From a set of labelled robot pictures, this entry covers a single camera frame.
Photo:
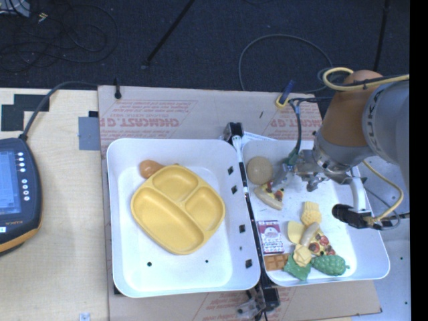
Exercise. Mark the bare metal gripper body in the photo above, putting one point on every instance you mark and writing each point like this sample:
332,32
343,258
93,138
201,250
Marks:
312,166

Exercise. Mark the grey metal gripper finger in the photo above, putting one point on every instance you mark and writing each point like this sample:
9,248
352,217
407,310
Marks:
283,176
312,183

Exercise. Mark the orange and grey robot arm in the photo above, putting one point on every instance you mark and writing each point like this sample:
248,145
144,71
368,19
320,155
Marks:
347,119

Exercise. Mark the tan round bread roll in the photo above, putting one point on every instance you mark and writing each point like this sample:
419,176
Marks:
259,170

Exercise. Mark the toy pizza slice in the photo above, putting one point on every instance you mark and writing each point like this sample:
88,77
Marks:
269,197
322,244

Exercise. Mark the yellow toy corn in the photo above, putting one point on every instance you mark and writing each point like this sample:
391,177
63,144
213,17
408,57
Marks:
311,212

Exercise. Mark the thin black and white rod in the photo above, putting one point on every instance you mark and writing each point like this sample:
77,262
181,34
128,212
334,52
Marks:
248,199

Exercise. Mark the tan toy sausage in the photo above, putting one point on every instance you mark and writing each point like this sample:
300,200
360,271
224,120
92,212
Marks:
309,234

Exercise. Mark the yellow toy chip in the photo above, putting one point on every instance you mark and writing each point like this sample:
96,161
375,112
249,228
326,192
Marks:
294,232

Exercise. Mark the red and white carton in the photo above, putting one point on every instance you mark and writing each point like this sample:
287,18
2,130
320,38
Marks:
271,237

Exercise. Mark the yellow toy cheese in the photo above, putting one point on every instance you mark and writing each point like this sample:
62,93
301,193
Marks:
302,255

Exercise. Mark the green toy grapes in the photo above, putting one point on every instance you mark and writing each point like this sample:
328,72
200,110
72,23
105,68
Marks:
329,265

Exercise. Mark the white plastic tray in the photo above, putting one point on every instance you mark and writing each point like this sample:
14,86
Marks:
140,273
354,256

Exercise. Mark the brown toy waffle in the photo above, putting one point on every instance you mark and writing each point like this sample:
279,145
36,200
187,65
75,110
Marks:
275,262

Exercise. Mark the green toy lettuce leaf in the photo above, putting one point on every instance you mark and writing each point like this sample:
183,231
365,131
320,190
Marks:
296,271

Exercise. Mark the brown cardboard board red print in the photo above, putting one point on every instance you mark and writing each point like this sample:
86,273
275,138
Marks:
187,119

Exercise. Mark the yellow divided plate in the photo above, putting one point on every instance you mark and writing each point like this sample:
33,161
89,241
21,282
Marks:
167,212

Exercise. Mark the orange toy carrot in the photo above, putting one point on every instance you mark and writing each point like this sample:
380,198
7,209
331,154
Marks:
147,167

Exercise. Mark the black cylinder on white bracket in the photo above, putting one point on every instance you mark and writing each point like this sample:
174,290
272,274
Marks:
349,214

